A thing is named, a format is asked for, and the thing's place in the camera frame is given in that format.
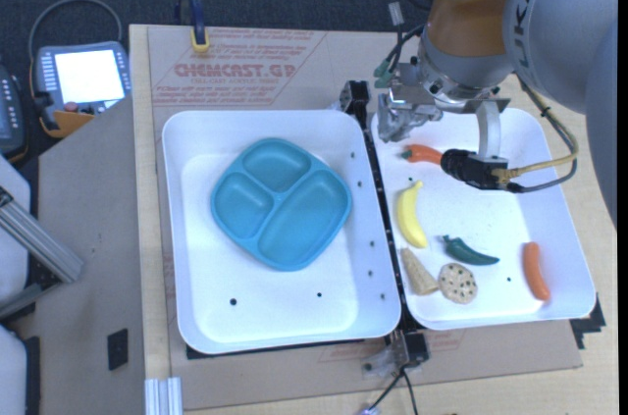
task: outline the white screen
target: white screen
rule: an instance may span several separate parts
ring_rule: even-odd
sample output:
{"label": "white screen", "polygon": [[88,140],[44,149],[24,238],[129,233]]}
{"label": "white screen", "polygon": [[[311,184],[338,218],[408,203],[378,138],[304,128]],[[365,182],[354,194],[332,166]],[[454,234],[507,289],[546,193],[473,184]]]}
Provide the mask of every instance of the white screen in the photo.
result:
{"label": "white screen", "polygon": [[55,63],[64,103],[125,97],[113,50],[57,54]]}

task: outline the round cookie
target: round cookie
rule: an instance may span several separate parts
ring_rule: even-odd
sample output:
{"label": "round cookie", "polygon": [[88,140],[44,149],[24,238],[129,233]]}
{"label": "round cookie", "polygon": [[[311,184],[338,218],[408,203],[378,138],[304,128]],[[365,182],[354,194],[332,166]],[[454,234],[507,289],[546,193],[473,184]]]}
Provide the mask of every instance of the round cookie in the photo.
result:
{"label": "round cookie", "polygon": [[473,273],[459,263],[447,263],[439,273],[443,296],[455,303],[467,304],[478,294]]}

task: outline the blue plate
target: blue plate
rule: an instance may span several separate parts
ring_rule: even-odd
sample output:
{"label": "blue plate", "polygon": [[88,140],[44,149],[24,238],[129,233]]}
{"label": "blue plate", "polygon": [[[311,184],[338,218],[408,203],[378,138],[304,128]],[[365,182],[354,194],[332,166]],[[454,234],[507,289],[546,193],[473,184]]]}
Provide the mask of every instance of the blue plate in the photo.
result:
{"label": "blue plate", "polygon": [[258,260],[300,270],[334,240],[351,194],[325,163],[289,141],[267,138],[242,152],[211,195],[216,223]]}

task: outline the white tray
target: white tray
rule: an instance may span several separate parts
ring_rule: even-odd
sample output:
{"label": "white tray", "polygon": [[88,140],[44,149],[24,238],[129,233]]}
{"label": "white tray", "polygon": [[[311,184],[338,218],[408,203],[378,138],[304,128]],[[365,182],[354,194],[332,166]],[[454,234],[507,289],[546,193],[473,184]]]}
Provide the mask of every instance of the white tray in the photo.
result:
{"label": "white tray", "polygon": [[[210,194],[230,163],[265,137],[287,139],[334,169],[352,209],[308,267],[268,267],[224,234]],[[333,110],[185,111],[163,128],[178,323],[207,354],[383,337],[400,302],[359,125]]]}
{"label": "white tray", "polygon": [[[551,159],[543,130],[532,116],[506,109],[500,119],[500,156],[509,160],[509,168]],[[474,115],[445,114],[439,122],[415,128],[404,141],[389,143],[377,137],[377,123],[376,116],[372,131],[396,247],[408,245],[396,224],[396,200],[413,179],[424,184],[416,209],[429,246],[412,249],[435,278],[441,266],[452,261],[445,254],[445,234],[461,237],[478,251],[500,258],[495,265],[468,266],[478,283],[478,295],[466,305],[445,299],[440,291],[427,296],[413,293],[402,269],[408,308],[420,324],[434,330],[451,330],[572,319],[591,312],[596,292],[559,186],[518,194],[479,190],[449,177],[440,166],[409,163],[399,156],[409,143],[425,144],[442,152],[450,148],[477,151],[478,123]],[[532,185],[555,178],[554,168],[547,168],[515,181]],[[532,295],[523,273],[521,250],[529,240],[541,247],[541,269],[551,290],[551,300],[546,303]]]}

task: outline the green pepper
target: green pepper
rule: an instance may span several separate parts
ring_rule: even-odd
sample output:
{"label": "green pepper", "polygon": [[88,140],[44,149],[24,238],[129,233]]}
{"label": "green pepper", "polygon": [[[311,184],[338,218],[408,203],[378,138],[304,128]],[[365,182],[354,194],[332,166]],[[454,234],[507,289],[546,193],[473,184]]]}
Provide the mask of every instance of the green pepper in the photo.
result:
{"label": "green pepper", "polygon": [[493,265],[499,261],[499,258],[495,256],[489,256],[488,254],[478,253],[475,249],[470,248],[460,238],[449,238],[449,235],[443,235],[445,241],[445,252],[463,263],[470,265]]}

